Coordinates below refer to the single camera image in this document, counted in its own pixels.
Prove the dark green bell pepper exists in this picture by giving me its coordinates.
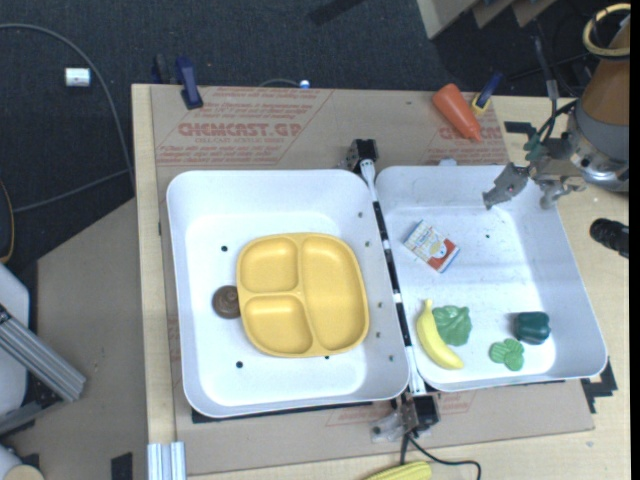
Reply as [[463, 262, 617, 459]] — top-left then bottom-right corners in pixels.
[[513, 311, 553, 346]]

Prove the brown doughnut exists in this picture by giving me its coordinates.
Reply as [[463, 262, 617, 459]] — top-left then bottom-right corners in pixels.
[[210, 284, 244, 321]]

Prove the white and orange carton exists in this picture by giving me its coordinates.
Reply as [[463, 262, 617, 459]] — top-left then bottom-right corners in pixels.
[[403, 218, 461, 275]]

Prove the thin black and white rod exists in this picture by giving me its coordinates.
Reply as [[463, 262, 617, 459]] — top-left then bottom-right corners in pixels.
[[360, 159, 424, 396]]

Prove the black block with thin wires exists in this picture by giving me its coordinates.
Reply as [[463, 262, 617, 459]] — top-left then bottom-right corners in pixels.
[[338, 138, 380, 175], [370, 392, 442, 443]]

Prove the yellow corn cob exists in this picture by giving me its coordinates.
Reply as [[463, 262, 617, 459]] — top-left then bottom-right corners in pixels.
[[365, 460, 433, 480]]

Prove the white plastic tray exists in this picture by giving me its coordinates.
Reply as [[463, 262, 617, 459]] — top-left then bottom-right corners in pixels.
[[373, 163, 610, 394], [165, 168, 412, 419]]

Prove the light green broccoli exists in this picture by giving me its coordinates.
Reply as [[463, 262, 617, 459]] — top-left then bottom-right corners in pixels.
[[488, 337, 526, 372]]

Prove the yellow banana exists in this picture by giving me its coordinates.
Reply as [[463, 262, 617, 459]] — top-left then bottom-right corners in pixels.
[[415, 298, 465, 371]]

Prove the black cylinder on white bracket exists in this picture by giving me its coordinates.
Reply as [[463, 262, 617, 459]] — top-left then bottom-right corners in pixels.
[[588, 217, 630, 260]]

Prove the green lettuce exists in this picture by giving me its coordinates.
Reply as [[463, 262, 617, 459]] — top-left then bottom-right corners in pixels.
[[431, 305, 473, 347]]

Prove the brown cardboard board, red print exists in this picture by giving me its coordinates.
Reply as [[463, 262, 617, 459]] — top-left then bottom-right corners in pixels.
[[149, 84, 597, 477]]

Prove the orange carrot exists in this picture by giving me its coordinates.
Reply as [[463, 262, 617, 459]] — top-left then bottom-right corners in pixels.
[[432, 83, 484, 144]]

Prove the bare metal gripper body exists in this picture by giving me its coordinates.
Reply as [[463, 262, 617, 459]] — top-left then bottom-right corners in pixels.
[[528, 137, 630, 194]]

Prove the yellow divided plate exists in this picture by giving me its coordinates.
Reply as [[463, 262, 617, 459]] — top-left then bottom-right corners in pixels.
[[235, 232, 372, 359]]

